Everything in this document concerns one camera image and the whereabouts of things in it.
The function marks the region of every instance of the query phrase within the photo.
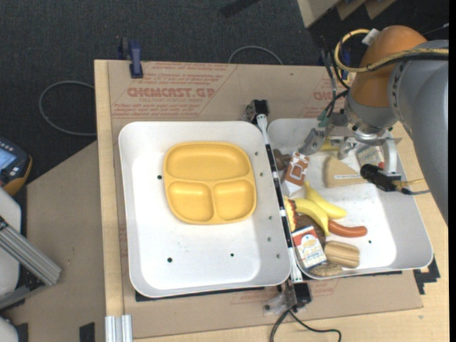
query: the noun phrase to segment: hot dog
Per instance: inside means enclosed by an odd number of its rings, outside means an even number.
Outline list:
[[[332,234],[349,238],[362,237],[368,233],[367,228],[364,226],[345,227],[333,220],[328,220],[328,230]]]

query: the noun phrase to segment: wooden table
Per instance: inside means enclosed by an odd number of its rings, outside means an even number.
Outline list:
[[[119,317],[125,314],[125,305],[120,263],[109,80],[108,61],[95,61],[105,307],[107,316]],[[393,133],[403,139],[398,144],[398,152],[408,178],[421,177],[409,137],[401,126],[394,129]],[[337,328],[341,331],[344,341],[449,341],[448,228],[430,195],[416,197],[416,202],[425,222],[440,271],[437,282],[425,285],[425,295],[422,296],[424,307],[317,320],[309,323],[310,326],[320,329]],[[268,341],[270,332],[269,324],[191,333],[185,336],[141,338],[135,341]],[[297,323],[284,323],[276,334],[277,341],[336,341],[336,338],[336,335],[320,336],[305,331]]]

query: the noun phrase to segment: table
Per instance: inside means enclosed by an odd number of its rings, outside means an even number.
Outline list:
[[[95,61],[95,96],[97,110],[97,126],[98,126],[98,157],[99,157],[99,173],[100,173],[100,201],[101,201],[101,218],[103,228],[103,263],[105,277],[105,309],[107,316],[119,317],[125,314],[125,296],[122,275],[122,264],[120,260],[121,245],[118,226],[118,201],[116,197],[116,180],[115,180],[115,143],[113,142],[113,117],[111,115],[111,98],[110,91],[113,90],[113,85],[117,89],[122,89],[122,83],[110,83],[109,67],[118,66],[123,69],[126,62],[113,62],[97,60]],[[324,68],[307,68],[306,80],[312,83],[312,79],[321,78],[321,69]],[[281,81],[291,80],[290,77],[300,73],[299,67],[277,68],[273,66],[263,67],[258,66],[249,68],[252,73],[251,77],[242,77],[239,75],[238,80],[246,81],[261,81],[261,75],[269,72],[271,77],[280,84]],[[129,83],[128,71],[125,71],[126,82]],[[229,84],[227,81],[220,83],[218,89],[227,89]],[[318,82],[313,83],[311,88],[315,93],[315,88],[318,85],[324,87],[328,83]],[[281,90],[287,90],[286,85],[281,85]],[[250,100],[249,95],[244,92],[244,99]],[[274,112],[276,106],[271,102],[271,112]],[[296,110],[290,109],[287,111],[286,105],[283,105],[284,115],[290,116]],[[418,161],[415,156],[413,144],[406,135],[404,129],[398,126],[393,131],[394,136],[402,138],[398,144],[398,152],[404,163],[405,171],[408,178],[419,178],[421,175]],[[388,313],[372,313],[368,315],[344,316],[338,318],[329,318],[314,320],[309,322],[313,328],[337,328],[342,332],[343,339],[346,341],[446,341],[449,340],[449,275],[448,275],[448,228],[443,221],[440,213],[430,195],[417,197],[416,202],[425,222],[430,241],[435,252],[435,259],[440,271],[440,278],[436,283],[425,285],[425,295],[422,295],[423,307],[394,311]],[[250,326],[245,328],[225,328],[218,331],[200,331],[197,333],[189,333],[185,335],[186,341],[268,341],[271,331],[271,319],[267,325]],[[160,324],[165,321],[154,321]],[[133,330],[135,330],[135,319],[133,319]],[[309,335],[303,336],[300,332],[303,331],[297,323],[284,323],[276,334],[278,341],[302,341],[303,338],[318,338]],[[142,337],[136,338],[135,341],[181,341],[182,334],[159,336],[159,337]]]

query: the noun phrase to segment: blue clamp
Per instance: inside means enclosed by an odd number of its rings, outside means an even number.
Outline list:
[[[120,60],[131,60],[131,78],[143,78],[143,67],[141,66],[141,47],[139,41],[122,38],[118,47],[118,58]]]

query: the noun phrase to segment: yellow cable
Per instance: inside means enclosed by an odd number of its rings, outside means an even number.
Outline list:
[[[347,33],[336,45],[336,48],[334,49],[334,60],[336,62],[336,65],[348,72],[354,72],[354,73],[361,73],[361,72],[369,72],[369,71],[374,71],[381,67],[382,65],[387,64],[388,62],[391,62],[395,59],[398,58],[407,58],[407,56],[413,55],[413,54],[437,54],[441,56],[448,56],[450,53],[449,49],[446,48],[413,48],[413,49],[407,49],[401,52],[394,53],[392,55],[389,55],[385,58],[380,59],[379,61],[376,61],[374,63],[369,63],[367,66],[356,68],[356,67],[348,67],[344,65],[340,60],[339,60],[339,51],[341,49],[341,45],[344,44],[348,39],[350,39],[353,36],[357,36],[358,34],[368,34],[370,31],[368,29],[356,29],[355,31],[351,31],[350,33]]]

